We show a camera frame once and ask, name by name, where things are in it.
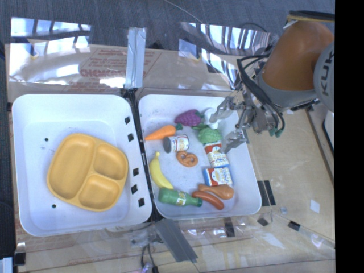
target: gray carpet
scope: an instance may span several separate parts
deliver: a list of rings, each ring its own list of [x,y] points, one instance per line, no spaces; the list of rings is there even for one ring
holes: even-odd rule
[[[335,13],[335,0],[0,0],[0,41],[11,42],[11,17],[101,26],[92,43],[124,45],[115,32],[148,29],[149,42],[175,49],[179,22],[241,27],[255,24],[282,33],[290,10]],[[5,62],[0,61],[0,259],[15,248]]]

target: toy carrot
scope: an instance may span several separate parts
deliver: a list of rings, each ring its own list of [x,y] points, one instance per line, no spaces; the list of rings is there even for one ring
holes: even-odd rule
[[[174,135],[177,130],[181,129],[183,129],[183,127],[180,123],[176,126],[166,125],[147,135],[145,137],[145,140],[164,139],[165,137],[170,137],[171,135]]]

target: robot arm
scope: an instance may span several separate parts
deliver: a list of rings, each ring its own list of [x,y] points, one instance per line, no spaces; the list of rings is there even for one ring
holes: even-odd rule
[[[322,102],[334,112],[334,36],[318,21],[297,24],[295,20],[287,25],[270,55],[237,60],[240,82],[235,94],[226,97],[209,119],[216,123],[233,111],[239,113],[235,130],[222,141],[221,152],[227,154],[248,143],[248,128],[279,137],[285,128],[285,110],[295,111]],[[251,79],[246,68],[264,59],[264,67]],[[243,67],[246,60],[250,62]]]

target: white sticker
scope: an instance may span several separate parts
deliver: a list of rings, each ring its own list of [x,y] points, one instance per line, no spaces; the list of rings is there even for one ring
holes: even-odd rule
[[[311,200],[310,205],[311,210],[313,210],[316,213],[320,213],[320,204],[315,202],[315,200]]]

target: toy can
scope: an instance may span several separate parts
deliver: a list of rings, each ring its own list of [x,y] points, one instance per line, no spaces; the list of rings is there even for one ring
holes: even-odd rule
[[[188,136],[185,134],[166,136],[163,139],[163,148],[167,153],[186,151],[189,148]]]

